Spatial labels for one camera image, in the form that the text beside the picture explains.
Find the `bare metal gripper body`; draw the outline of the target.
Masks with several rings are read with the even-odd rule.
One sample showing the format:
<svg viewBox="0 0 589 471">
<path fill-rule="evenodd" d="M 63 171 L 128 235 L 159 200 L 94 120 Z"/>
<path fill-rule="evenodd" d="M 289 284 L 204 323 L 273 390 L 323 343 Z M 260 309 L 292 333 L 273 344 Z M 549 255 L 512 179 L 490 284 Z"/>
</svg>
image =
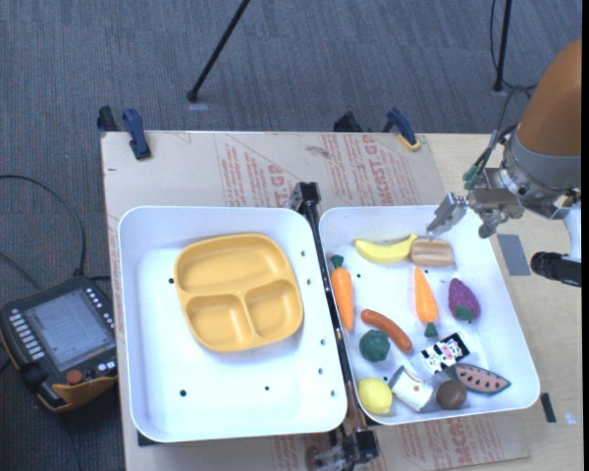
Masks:
<svg viewBox="0 0 589 471">
<path fill-rule="evenodd" d="M 533 181 L 517 168 L 467 172 L 465 189 L 468 205 L 488 219 L 520 219 L 526 212 L 563 219 L 570 211 L 565 191 Z"/>
</svg>

